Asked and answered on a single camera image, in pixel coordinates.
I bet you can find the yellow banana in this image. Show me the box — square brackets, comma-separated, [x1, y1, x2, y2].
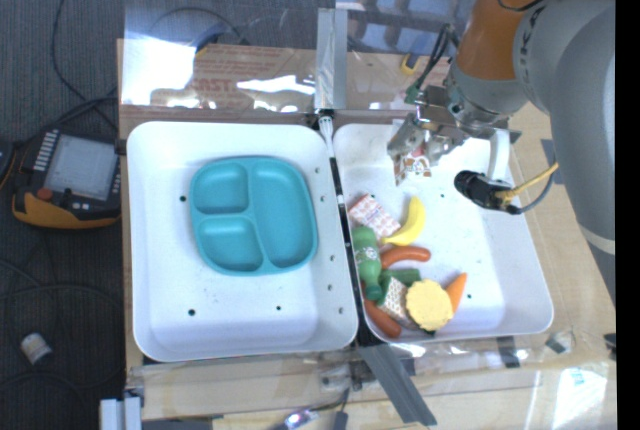
[383, 195, 427, 247]

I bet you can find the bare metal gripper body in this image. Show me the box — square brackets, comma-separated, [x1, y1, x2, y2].
[411, 84, 511, 145]

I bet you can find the white plastic tray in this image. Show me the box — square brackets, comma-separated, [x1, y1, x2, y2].
[331, 121, 555, 345]
[125, 119, 360, 363]

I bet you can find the dark green toy vegetable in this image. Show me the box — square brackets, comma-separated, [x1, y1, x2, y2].
[378, 268, 423, 290]

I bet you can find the brown cardboard board red print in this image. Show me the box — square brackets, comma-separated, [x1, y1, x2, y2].
[116, 37, 617, 422]

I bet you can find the orange sausage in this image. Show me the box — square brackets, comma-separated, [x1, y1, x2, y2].
[363, 296, 403, 339]
[380, 244, 432, 270]

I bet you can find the small grey can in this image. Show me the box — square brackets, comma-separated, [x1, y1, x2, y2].
[19, 332, 54, 366]

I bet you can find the tan checked cracker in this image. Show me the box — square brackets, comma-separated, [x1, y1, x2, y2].
[380, 276, 412, 322]

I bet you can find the black cylinder on white bracket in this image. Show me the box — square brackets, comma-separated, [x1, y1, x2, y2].
[453, 129, 517, 212]

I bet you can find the orange and white packet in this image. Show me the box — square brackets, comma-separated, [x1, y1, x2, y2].
[347, 193, 402, 239]

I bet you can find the green bottle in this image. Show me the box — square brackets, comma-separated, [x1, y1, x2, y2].
[350, 225, 385, 302]

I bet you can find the orange carrot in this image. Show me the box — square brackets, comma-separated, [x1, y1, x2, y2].
[444, 272, 469, 315]

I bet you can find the blue divided plate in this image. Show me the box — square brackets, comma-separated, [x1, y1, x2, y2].
[188, 155, 320, 277]

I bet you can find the yellow round biscuit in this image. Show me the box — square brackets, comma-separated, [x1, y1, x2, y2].
[405, 279, 455, 332]

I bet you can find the red and white carton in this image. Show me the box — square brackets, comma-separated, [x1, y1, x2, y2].
[393, 143, 433, 188]

